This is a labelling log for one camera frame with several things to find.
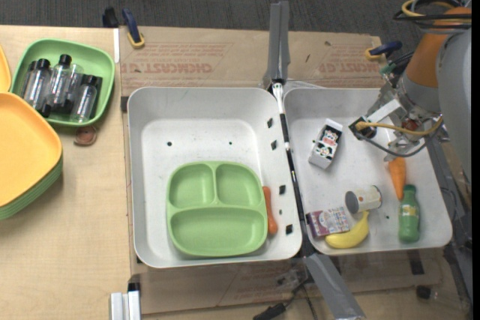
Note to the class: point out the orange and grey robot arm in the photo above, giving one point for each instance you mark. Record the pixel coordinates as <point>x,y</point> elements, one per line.
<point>455,86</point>

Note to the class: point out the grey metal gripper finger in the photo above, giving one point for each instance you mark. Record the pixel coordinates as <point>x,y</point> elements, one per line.
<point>417,147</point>
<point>398,144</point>

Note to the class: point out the yellow banana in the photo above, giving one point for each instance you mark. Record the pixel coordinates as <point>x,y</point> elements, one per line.
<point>350,238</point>

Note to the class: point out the green square plate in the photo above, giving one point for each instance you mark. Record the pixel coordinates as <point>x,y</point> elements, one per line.
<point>99,63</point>

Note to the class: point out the purple and white carton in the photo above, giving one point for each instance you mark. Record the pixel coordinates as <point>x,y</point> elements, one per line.
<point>330,223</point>

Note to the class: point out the yellow plate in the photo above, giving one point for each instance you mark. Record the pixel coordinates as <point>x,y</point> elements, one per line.
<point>26,146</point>
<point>3,71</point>

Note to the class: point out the white cow print carton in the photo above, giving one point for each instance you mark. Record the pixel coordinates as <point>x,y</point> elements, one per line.
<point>326,146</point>

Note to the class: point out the orange sausage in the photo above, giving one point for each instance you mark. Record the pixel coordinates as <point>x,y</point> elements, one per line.
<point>270,213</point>

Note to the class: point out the white plastic tray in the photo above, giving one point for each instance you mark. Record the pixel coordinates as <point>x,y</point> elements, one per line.
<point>202,138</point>
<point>360,168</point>

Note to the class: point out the clear plastic bottle black cap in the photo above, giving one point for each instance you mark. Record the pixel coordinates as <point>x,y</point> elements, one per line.
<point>60,82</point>
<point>37,84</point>
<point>85,101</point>

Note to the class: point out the green divided plate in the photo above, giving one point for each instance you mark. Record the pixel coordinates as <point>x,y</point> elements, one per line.
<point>215,225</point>

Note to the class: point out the white can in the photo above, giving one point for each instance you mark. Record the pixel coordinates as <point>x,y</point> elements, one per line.
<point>367,198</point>

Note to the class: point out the green bottle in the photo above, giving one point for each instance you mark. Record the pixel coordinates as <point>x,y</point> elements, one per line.
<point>408,217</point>

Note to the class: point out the brown cardboard board red print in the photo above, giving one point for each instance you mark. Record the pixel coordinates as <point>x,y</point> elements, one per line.
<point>225,60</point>

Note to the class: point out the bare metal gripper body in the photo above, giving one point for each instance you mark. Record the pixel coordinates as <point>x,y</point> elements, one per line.
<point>416,121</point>

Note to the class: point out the orange carrot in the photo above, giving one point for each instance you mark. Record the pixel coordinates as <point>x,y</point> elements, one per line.
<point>398,174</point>

